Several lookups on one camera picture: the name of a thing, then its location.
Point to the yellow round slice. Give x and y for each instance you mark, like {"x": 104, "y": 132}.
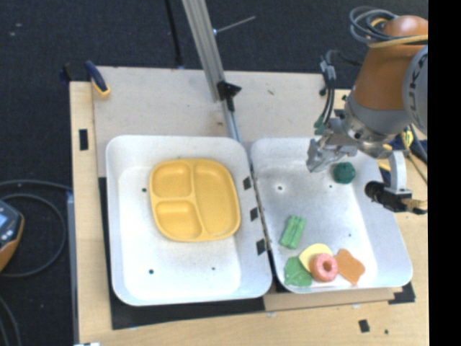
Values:
{"x": 312, "y": 251}

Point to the white plastic tray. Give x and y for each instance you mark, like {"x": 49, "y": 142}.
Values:
{"x": 180, "y": 269}
{"x": 324, "y": 207}

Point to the orange toast slice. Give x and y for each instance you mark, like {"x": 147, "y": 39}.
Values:
{"x": 350, "y": 267}

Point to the dark green broccoli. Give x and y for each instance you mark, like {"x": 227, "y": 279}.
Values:
{"x": 344, "y": 173}

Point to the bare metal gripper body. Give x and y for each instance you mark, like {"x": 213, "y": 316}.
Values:
{"x": 372, "y": 148}

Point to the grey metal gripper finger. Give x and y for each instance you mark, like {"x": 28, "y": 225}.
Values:
{"x": 330, "y": 160}
{"x": 314, "y": 155}

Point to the yellow divided plate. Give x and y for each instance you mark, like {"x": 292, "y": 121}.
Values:
{"x": 212, "y": 197}

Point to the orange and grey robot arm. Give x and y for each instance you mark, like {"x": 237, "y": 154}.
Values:
{"x": 385, "y": 81}

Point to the green lettuce leaf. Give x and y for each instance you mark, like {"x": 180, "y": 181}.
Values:
{"x": 296, "y": 274}

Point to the pale wood board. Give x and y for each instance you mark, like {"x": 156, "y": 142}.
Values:
{"x": 162, "y": 103}

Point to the green ribbed toy vegetable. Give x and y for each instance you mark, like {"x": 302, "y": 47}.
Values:
{"x": 292, "y": 232}

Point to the pink doughnut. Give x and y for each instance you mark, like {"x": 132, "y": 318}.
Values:
{"x": 317, "y": 269}

